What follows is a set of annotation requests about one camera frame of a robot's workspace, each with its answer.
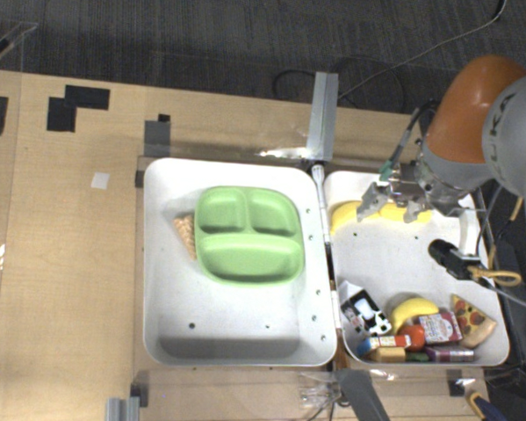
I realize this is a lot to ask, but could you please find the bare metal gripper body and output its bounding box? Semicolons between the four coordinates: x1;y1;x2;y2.
377;161;467;218

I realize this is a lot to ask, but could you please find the yellow banana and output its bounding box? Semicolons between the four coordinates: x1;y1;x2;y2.
328;199;435;243
387;294;442;338

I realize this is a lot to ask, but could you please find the white plastic tray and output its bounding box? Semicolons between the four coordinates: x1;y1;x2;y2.
133;156;349;376
314;169;521;373

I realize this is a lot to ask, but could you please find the black and white carton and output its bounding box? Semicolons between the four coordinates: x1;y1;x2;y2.
338;287;395;338

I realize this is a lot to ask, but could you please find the pink and red carton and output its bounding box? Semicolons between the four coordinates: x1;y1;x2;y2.
415;308;465;348

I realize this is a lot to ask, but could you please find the pizza slice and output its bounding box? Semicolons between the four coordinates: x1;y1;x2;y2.
448;294;500;351

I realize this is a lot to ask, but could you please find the green divided plate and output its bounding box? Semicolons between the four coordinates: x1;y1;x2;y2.
190;183;311;290

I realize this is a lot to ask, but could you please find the red label bottle blue cap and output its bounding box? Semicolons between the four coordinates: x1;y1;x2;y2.
356;331;413;362

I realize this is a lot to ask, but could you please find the yellow cheese block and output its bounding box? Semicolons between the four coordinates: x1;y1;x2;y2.
369;345;408;365

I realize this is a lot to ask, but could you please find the tan waffle biscuit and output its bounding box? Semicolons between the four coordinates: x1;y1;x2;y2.
169;213;201;262

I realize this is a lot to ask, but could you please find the black cylinder on white bracket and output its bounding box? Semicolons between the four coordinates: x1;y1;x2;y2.
426;206;486;282

